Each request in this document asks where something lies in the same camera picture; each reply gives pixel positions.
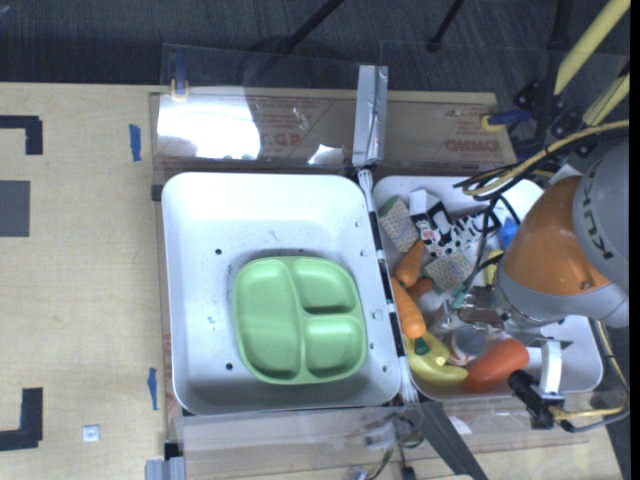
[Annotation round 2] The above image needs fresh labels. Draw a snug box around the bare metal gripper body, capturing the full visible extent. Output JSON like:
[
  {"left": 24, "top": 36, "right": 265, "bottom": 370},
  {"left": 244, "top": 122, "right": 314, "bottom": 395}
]
[{"left": 457, "top": 284, "right": 507, "bottom": 330}]

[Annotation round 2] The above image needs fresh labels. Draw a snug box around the small silver can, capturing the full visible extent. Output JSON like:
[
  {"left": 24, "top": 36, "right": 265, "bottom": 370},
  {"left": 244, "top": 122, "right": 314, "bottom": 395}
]
[{"left": 449, "top": 324, "right": 490, "bottom": 365}]

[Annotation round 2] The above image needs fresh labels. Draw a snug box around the yellow object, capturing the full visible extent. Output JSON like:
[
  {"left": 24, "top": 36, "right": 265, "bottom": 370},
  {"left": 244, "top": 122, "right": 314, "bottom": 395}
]
[{"left": 483, "top": 249, "right": 505, "bottom": 285}]

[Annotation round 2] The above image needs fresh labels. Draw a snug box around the beige patterned carton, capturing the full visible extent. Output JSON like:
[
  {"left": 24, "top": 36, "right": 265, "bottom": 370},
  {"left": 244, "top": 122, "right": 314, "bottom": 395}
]
[
  {"left": 377, "top": 194, "right": 422, "bottom": 254},
  {"left": 421, "top": 249, "right": 475, "bottom": 295}
]

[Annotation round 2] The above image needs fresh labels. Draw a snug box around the large orange carrot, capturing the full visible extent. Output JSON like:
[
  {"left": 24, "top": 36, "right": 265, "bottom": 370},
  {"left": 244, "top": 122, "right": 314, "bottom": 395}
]
[{"left": 461, "top": 337, "right": 531, "bottom": 395}]

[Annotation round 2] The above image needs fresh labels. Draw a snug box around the small orange carrot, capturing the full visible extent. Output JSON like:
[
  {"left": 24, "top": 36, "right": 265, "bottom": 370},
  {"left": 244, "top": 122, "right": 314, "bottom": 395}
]
[{"left": 407, "top": 276, "right": 435, "bottom": 303}]

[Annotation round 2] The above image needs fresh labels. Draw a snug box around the orange carrot green top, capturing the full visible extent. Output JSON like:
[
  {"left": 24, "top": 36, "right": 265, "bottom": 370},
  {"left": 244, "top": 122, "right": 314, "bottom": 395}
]
[{"left": 390, "top": 276, "right": 432, "bottom": 356}]

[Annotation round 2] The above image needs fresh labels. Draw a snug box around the yellow banana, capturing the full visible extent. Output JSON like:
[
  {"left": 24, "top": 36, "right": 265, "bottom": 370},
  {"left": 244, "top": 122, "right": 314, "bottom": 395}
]
[{"left": 403, "top": 331, "right": 470, "bottom": 387}]

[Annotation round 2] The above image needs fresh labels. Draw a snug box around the blue object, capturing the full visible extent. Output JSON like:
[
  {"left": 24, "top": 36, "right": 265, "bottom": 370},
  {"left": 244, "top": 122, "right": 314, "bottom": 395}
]
[{"left": 499, "top": 217, "right": 520, "bottom": 250}]

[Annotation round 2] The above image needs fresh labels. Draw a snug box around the cow print milk carton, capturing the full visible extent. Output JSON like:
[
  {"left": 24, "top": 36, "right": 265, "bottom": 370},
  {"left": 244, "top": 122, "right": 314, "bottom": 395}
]
[
  {"left": 452, "top": 209, "right": 502, "bottom": 245},
  {"left": 408, "top": 188, "right": 469, "bottom": 260}
]

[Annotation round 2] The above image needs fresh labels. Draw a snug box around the white plastic tray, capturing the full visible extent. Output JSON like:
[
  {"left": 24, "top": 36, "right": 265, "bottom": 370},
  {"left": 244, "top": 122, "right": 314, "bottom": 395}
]
[
  {"left": 160, "top": 170, "right": 404, "bottom": 416},
  {"left": 372, "top": 174, "right": 604, "bottom": 403}
]

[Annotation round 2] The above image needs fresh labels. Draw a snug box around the brown cardboard board red print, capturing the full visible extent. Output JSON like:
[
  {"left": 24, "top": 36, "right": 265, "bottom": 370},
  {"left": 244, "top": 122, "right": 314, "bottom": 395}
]
[{"left": 148, "top": 90, "right": 592, "bottom": 469}]

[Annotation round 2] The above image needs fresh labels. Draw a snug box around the green divided plate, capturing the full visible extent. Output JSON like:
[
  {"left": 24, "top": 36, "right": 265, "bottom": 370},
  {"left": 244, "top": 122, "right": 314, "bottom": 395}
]
[{"left": 231, "top": 255, "right": 369, "bottom": 386}]

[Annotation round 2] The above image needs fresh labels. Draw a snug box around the black cylinder on white bracket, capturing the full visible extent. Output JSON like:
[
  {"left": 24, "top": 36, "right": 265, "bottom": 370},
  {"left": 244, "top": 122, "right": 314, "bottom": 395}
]
[{"left": 507, "top": 340, "right": 569, "bottom": 430}]

